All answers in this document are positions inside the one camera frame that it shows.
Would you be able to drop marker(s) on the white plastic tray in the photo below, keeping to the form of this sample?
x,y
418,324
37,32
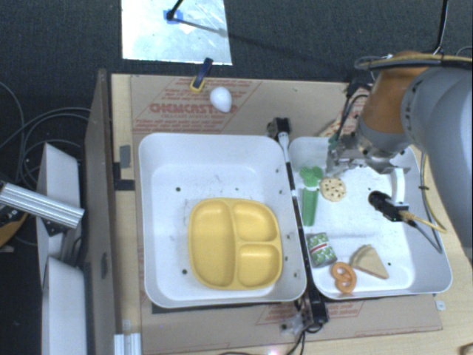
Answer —
x,y
166,216
369,235

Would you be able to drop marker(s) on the black cylinder on white bracket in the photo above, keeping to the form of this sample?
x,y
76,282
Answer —
x,y
384,203

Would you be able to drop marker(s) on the yellow divided plate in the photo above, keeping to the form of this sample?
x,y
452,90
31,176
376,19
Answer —
x,y
221,242

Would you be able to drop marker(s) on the tan bread wedge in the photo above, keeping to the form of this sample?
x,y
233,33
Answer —
x,y
369,263

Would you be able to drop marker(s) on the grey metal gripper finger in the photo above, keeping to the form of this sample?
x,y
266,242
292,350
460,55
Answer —
x,y
340,168
330,163

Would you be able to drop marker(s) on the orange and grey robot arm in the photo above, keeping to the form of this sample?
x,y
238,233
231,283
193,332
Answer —
x,y
436,102

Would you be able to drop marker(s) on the brown cardboard board red print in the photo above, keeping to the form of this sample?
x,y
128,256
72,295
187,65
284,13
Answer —
x,y
251,94

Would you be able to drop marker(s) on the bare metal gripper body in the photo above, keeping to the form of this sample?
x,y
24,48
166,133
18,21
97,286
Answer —
x,y
356,154

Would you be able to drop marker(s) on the green broccoli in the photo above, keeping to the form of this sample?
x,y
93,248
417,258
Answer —
x,y
310,205

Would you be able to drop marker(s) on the white egg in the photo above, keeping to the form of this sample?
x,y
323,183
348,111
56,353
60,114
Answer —
x,y
221,99

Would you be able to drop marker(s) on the tan chocolate chip biscuit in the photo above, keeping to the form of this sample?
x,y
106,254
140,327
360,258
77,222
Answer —
x,y
332,189

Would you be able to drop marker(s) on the orange pretzel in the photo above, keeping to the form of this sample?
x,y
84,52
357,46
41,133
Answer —
x,y
343,276

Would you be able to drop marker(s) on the green and white can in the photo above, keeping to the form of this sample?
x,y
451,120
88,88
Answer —
x,y
320,250

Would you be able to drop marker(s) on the thin black and white rod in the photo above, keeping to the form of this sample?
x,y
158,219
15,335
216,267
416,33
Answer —
x,y
292,183

